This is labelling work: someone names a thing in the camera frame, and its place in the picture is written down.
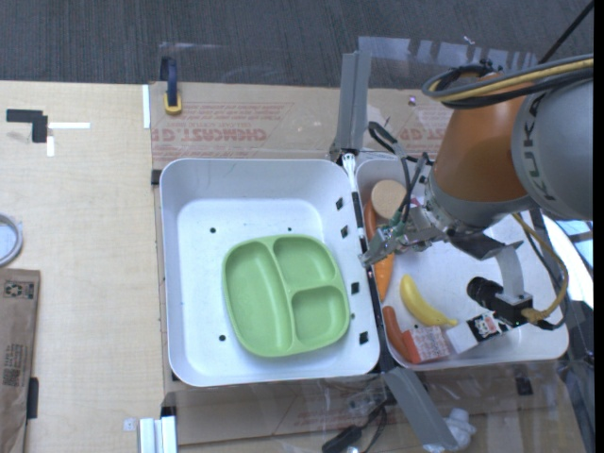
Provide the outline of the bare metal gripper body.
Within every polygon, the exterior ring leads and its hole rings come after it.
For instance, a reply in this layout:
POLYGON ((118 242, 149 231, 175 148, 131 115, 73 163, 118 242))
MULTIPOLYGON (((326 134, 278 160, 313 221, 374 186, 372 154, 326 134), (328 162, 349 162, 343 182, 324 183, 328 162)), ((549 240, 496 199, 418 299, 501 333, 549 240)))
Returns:
POLYGON ((423 251, 437 242, 447 241, 447 230, 454 228, 454 217, 440 206, 405 205, 382 227, 386 239, 396 238, 395 253, 423 251))

